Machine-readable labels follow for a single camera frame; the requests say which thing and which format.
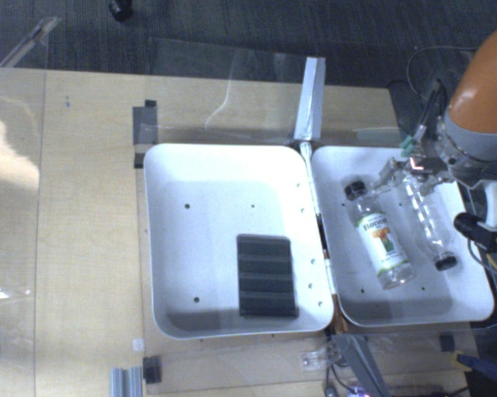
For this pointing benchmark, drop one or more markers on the white plastic tray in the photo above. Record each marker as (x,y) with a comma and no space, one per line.
(215,205)
(397,304)

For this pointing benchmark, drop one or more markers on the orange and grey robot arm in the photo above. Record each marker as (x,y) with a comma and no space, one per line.
(484,97)

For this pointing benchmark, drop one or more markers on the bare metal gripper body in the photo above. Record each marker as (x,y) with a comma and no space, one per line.
(459,165)

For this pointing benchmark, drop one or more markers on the black ribbed foam block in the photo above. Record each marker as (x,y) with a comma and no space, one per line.
(266,275)

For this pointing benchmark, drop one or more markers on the black cylinder on white bracket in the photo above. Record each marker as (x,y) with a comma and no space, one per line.
(477,226)

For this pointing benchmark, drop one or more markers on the clear plastic bottle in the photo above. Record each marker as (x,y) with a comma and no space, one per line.
(428,217)

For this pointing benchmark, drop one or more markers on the clear bottle with green label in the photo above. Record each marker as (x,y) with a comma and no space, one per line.
(382,238)

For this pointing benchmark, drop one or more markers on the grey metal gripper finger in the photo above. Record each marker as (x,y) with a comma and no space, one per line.
(434,183)
(390,174)

